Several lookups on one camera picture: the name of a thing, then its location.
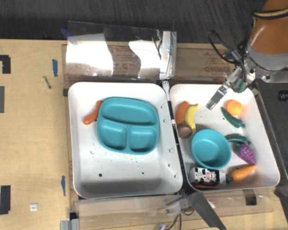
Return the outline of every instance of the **screw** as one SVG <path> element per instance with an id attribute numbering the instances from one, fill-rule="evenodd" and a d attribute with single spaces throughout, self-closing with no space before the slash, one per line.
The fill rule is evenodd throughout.
<path id="1" fill-rule="evenodd" d="M 50 84 L 49 84 L 47 78 L 46 78 L 46 77 L 43 77 L 43 79 L 45 80 L 48 89 L 51 89 L 51 86 L 50 86 Z"/>

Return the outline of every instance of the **orange carrot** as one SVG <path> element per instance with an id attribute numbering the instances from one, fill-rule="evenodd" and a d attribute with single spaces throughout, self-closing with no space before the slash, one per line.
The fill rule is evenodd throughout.
<path id="1" fill-rule="evenodd" d="M 102 104 L 102 101 L 96 102 L 96 106 L 95 106 L 94 111 L 83 120 L 83 123 L 85 125 L 89 125 L 97 119 L 99 108 L 100 108 L 101 104 Z"/>
<path id="2" fill-rule="evenodd" d="M 187 102 L 183 102 L 179 105 L 176 115 L 175 115 L 175 121 L 176 121 L 176 125 L 182 125 L 183 123 L 183 114 L 184 112 L 188 109 L 189 107 L 189 103 Z"/>
<path id="3" fill-rule="evenodd" d="M 256 165 L 251 165 L 251 166 L 237 169 L 233 171 L 233 173 L 231 173 L 231 177 L 226 178 L 226 181 L 227 183 L 230 183 L 231 181 L 240 182 L 244 180 L 255 168 L 256 168 Z"/>

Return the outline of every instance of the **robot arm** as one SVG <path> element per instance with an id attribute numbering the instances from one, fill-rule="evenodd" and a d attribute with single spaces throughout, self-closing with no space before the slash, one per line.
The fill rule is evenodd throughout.
<path id="1" fill-rule="evenodd" d="M 212 45 L 210 35 L 231 51 L 235 60 L 230 63 L 237 66 L 206 105 L 210 110 L 228 88 L 243 92 L 255 78 L 270 83 L 288 82 L 288 70 L 285 69 L 288 67 L 288 0 L 267 0 L 263 11 L 253 12 L 252 16 L 253 31 L 241 49 L 230 48 L 214 31 L 208 34 Z"/>

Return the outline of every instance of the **orange fruit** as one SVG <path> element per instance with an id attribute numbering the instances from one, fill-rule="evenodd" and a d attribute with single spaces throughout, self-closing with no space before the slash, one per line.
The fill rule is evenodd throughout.
<path id="1" fill-rule="evenodd" d="M 233 116 L 239 115 L 243 111 L 242 104 L 237 101 L 230 101 L 226 110 Z"/>

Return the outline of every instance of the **teal plate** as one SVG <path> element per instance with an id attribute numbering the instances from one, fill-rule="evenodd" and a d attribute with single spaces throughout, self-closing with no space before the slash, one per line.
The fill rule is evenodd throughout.
<path id="1" fill-rule="evenodd" d="M 101 145 L 110 151 L 148 154 L 159 139 L 158 113 L 144 101 L 107 98 L 99 109 L 97 134 Z"/>

